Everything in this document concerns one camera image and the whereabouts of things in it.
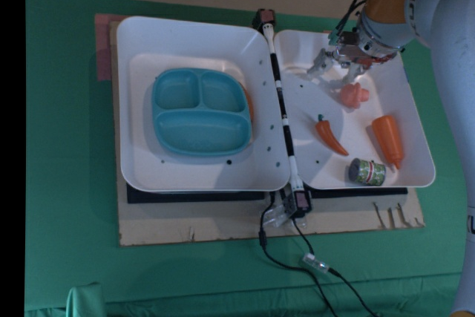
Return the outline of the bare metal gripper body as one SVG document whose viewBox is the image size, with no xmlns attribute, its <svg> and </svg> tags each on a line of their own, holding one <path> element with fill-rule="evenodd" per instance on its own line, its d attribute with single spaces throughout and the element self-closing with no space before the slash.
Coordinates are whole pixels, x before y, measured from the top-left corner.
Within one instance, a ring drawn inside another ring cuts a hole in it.
<svg viewBox="0 0 475 317">
<path fill-rule="evenodd" d="M 350 62 L 364 67 L 390 61 L 398 53 L 398 48 L 380 45 L 371 36 L 358 30 L 343 31 L 338 36 L 332 36 L 332 46 L 335 47 L 332 57 L 338 62 Z"/>
</svg>

